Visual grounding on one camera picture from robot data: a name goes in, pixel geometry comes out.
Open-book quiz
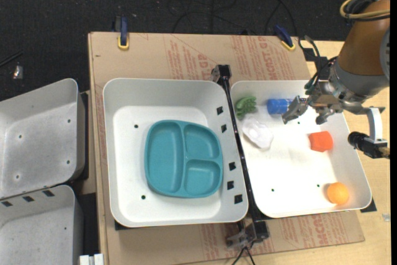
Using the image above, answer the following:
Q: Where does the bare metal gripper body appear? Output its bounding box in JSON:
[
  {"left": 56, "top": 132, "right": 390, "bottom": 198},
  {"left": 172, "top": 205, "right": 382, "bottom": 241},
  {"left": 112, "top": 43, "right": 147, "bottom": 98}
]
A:
[{"left": 306, "top": 79, "right": 352, "bottom": 111}]

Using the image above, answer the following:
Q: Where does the green ridged toy food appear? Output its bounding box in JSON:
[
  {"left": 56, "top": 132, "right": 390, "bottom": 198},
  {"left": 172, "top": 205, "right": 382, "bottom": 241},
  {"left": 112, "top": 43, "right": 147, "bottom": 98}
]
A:
[{"left": 234, "top": 96, "right": 259, "bottom": 120}]

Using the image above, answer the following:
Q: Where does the thin black rod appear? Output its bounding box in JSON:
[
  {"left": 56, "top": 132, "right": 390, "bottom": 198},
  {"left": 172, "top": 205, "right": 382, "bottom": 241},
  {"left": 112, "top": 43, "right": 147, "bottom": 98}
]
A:
[{"left": 220, "top": 76, "right": 265, "bottom": 223}]

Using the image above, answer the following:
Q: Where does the clear plastic bottle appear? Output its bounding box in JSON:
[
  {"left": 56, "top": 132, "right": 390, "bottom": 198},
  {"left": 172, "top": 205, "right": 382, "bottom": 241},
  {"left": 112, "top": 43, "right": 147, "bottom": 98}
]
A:
[{"left": 241, "top": 117, "right": 275, "bottom": 150}]

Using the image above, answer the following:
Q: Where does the orange ball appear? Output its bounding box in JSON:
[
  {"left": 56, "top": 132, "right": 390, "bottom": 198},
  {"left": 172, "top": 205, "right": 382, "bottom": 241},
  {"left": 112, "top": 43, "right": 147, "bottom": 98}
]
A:
[{"left": 326, "top": 181, "right": 350, "bottom": 206}]

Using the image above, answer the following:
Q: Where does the black cylinder on white bracket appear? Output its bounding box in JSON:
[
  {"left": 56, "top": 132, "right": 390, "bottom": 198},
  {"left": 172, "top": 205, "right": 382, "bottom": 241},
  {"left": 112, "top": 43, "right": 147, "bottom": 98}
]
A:
[{"left": 347, "top": 106, "right": 390, "bottom": 160}]

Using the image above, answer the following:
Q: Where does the blue bottle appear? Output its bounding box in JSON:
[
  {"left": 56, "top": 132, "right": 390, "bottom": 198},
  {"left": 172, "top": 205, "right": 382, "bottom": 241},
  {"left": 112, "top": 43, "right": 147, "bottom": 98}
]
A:
[{"left": 266, "top": 97, "right": 295, "bottom": 116}]

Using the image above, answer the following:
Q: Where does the brown cardboard board, red print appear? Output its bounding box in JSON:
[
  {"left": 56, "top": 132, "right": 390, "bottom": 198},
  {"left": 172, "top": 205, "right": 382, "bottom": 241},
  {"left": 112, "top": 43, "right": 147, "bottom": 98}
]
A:
[{"left": 87, "top": 31, "right": 366, "bottom": 265}]

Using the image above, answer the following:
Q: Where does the blue divided plate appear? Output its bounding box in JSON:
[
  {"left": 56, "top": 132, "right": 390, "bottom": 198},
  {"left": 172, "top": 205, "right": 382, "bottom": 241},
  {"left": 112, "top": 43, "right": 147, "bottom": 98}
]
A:
[{"left": 143, "top": 119, "right": 225, "bottom": 199}]

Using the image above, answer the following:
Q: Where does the white plastic tray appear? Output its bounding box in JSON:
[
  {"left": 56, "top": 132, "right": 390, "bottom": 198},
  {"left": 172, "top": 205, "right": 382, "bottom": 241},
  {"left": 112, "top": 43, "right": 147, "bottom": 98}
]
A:
[
  {"left": 102, "top": 77, "right": 250, "bottom": 228},
  {"left": 230, "top": 79, "right": 373, "bottom": 219}
]

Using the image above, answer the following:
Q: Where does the orange cylinder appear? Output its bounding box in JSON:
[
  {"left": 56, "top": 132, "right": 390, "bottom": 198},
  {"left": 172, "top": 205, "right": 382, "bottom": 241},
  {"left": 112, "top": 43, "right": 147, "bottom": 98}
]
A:
[{"left": 308, "top": 130, "right": 334, "bottom": 153}]

